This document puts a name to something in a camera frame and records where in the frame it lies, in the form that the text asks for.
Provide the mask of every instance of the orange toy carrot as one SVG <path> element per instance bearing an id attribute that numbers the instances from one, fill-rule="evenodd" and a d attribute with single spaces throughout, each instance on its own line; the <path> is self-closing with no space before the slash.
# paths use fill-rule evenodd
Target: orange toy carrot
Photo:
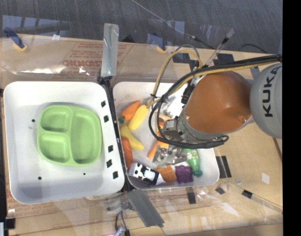
<path id="1" fill-rule="evenodd" d="M 136 110 L 139 108 L 140 104 L 141 104 L 140 100 L 132 103 L 130 106 L 128 106 L 126 109 L 123 110 L 121 117 L 124 117 L 125 120 L 131 120 Z"/>
<path id="2" fill-rule="evenodd" d="M 121 137 L 121 140 L 122 140 L 122 147 L 124 150 L 125 164 L 127 168 L 130 168 L 131 163 L 133 163 L 133 154 L 132 154 L 130 141 L 126 137 Z"/>
<path id="3" fill-rule="evenodd" d="M 162 148 L 168 148 L 169 144 L 167 143 L 163 143 L 161 141 L 157 141 L 157 143 L 155 144 L 155 146 L 152 148 L 151 152 L 148 155 L 148 158 L 151 159 L 155 156 L 156 150 L 157 150 L 157 146 L 160 145 Z"/>

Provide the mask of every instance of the green bottle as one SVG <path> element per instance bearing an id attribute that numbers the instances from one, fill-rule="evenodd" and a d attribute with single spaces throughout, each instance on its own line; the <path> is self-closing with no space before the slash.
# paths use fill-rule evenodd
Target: green bottle
<path id="1" fill-rule="evenodd" d="M 201 175 L 198 152 L 195 149 L 185 148 L 183 153 L 186 154 L 186 161 L 192 168 L 192 174 Z"/>

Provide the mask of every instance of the green plate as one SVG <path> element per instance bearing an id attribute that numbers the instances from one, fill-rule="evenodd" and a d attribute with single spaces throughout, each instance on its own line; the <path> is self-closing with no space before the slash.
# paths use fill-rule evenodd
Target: green plate
<path id="1" fill-rule="evenodd" d="M 49 162 L 86 166 L 100 157 L 102 134 L 92 111 L 65 105 L 47 107 L 38 124 L 38 150 Z"/>

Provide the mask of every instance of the yellow toy corn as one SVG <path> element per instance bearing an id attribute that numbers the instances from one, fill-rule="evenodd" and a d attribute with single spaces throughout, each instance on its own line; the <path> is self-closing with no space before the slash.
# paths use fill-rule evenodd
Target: yellow toy corn
<path id="1" fill-rule="evenodd" d="M 130 141 L 130 145 L 133 149 L 144 149 L 144 145 L 132 135 L 131 131 L 125 123 L 121 125 L 120 134 L 122 137 L 126 137 Z"/>
<path id="2" fill-rule="evenodd" d="M 129 129 L 130 130 L 135 130 L 137 129 L 140 124 L 142 123 L 142 121 L 145 119 L 147 113 L 148 113 L 149 109 L 147 108 L 146 105 L 142 105 L 139 106 L 139 108 L 136 110 L 136 112 L 134 113 L 134 116 L 132 117 L 132 119 L 129 122 Z"/>

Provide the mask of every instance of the white object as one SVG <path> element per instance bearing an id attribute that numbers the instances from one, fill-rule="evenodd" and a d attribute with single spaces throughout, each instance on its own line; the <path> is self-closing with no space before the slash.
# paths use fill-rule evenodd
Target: white object
<path id="1" fill-rule="evenodd" d="M 122 111 L 129 106 L 131 103 L 141 100 L 142 104 L 147 104 L 146 99 L 149 100 L 149 96 L 154 89 L 155 83 L 151 82 L 119 82 L 114 86 L 113 95 L 115 99 L 115 107 L 118 117 L 120 117 Z M 170 87 L 171 83 L 160 83 L 157 96 L 160 97 Z M 179 89 L 173 96 L 181 100 L 181 96 L 184 92 L 186 85 Z M 133 159 L 135 163 L 140 163 L 146 167 L 152 168 L 152 159 L 148 159 L 147 155 L 156 144 L 155 137 L 151 134 L 149 129 L 150 111 L 146 118 L 143 120 L 141 125 L 132 134 L 144 145 L 143 150 L 132 149 Z M 193 176 L 194 181 L 189 183 L 165 183 L 160 186 L 149 186 L 137 179 L 130 178 L 131 184 L 137 189 L 153 189 L 153 188 L 172 188 L 172 187 L 191 187 L 201 185 L 212 185 L 215 184 L 219 179 L 219 168 L 212 148 L 209 149 L 198 149 L 200 158 L 200 167 L 202 171 L 201 176 Z"/>
<path id="2" fill-rule="evenodd" d="M 39 154 L 39 116 L 54 104 L 87 108 L 100 118 L 103 144 L 100 158 L 93 164 L 59 165 Z M 4 90 L 4 107 L 10 190 L 17 201 L 35 204 L 121 190 L 124 172 L 102 86 L 93 82 L 13 82 Z"/>

